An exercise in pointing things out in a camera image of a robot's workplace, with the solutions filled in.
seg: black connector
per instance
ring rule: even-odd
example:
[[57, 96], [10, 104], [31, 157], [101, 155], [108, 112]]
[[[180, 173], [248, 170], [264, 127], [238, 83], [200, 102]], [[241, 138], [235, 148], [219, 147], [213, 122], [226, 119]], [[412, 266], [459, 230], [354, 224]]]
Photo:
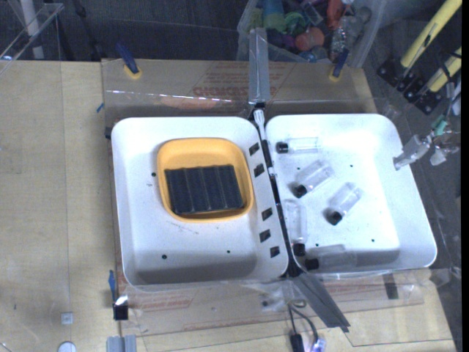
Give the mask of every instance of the black connector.
[[293, 352], [305, 352], [303, 338], [300, 334], [290, 335], [290, 343], [292, 343]]

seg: clear vial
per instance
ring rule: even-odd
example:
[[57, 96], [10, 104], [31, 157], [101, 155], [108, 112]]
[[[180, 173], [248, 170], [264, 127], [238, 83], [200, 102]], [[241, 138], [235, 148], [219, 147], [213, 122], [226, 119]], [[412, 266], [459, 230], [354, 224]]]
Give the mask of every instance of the clear vial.
[[298, 174], [297, 185], [293, 188], [293, 194], [295, 197], [301, 198], [326, 183], [332, 178], [333, 174], [334, 172], [329, 164], [323, 161], [315, 161]]
[[283, 201], [282, 210], [291, 243], [305, 244], [308, 240], [306, 208], [296, 199], [286, 199]]
[[352, 183], [342, 186], [329, 202], [325, 218], [332, 225], [337, 225], [363, 196], [363, 191]]
[[279, 154], [317, 153], [319, 148], [320, 143], [317, 137], [291, 138], [276, 143], [276, 150]]

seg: plastic storage box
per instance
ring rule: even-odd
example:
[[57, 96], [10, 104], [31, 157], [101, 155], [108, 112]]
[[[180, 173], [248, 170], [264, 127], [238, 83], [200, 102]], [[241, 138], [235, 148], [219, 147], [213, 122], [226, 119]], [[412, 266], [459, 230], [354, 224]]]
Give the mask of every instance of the plastic storage box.
[[[239, 33], [237, 60], [247, 61], [249, 58], [248, 33], [252, 29], [252, 13], [259, 0], [249, 0], [240, 22], [237, 26]], [[352, 67], [362, 67], [372, 47], [377, 30], [390, 23], [421, 12], [436, 3], [437, 0], [352, 0], [356, 9], [368, 7], [372, 17], [366, 24], [364, 33], [353, 47], [347, 63]], [[280, 62], [306, 62], [306, 60], [283, 48], [269, 45], [269, 60]]]

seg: hole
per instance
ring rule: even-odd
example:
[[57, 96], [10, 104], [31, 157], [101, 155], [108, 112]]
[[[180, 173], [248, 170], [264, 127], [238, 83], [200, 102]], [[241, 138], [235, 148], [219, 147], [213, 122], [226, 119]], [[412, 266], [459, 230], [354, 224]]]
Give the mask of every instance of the hole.
[[251, 147], [249, 147], [249, 155], [253, 155], [254, 153], [256, 153], [259, 148], [260, 147], [257, 142], [253, 144]]
[[262, 220], [264, 221], [265, 219], [271, 217], [273, 214], [272, 208], [268, 208], [267, 210], [262, 211]]
[[265, 230], [259, 234], [259, 238], [261, 239], [261, 243], [266, 241], [270, 237], [270, 230]]
[[270, 248], [270, 258], [274, 258], [275, 256], [280, 254], [280, 248], [278, 246], [274, 246]]
[[257, 166], [256, 168], [254, 168], [254, 176], [257, 177], [259, 176], [260, 174], [264, 173], [265, 171], [265, 168], [262, 164], [260, 164], [259, 166]]

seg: yellow tube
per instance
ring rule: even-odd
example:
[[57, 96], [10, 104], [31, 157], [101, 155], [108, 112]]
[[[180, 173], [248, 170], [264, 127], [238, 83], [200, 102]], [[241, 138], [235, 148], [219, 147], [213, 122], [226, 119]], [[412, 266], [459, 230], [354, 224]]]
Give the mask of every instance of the yellow tube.
[[[456, 54], [462, 55], [462, 47], [459, 47], [459, 49], [456, 51]], [[455, 56], [451, 56], [448, 60], [446, 60], [445, 66], [446, 69], [448, 69], [450, 76], [453, 76], [459, 69], [461, 69], [461, 59], [458, 59]], [[431, 92], [437, 92], [444, 86], [446, 82], [448, 82], [448, 78], [440, 68], [436, 71], [433, 77], [428, 80], [426, 85]]]
[[420, 35], [409, 47], [405, 55], [401, 58], [401, 65], [404, 68], [413, 66], [422, 55], [424, 49], [434, 40], [440, 30], [446, 25], [449, 19], [462, 5], [462, 0], [446, 0], [441, 8], [433, 16], [432, 20], [425, 26]]

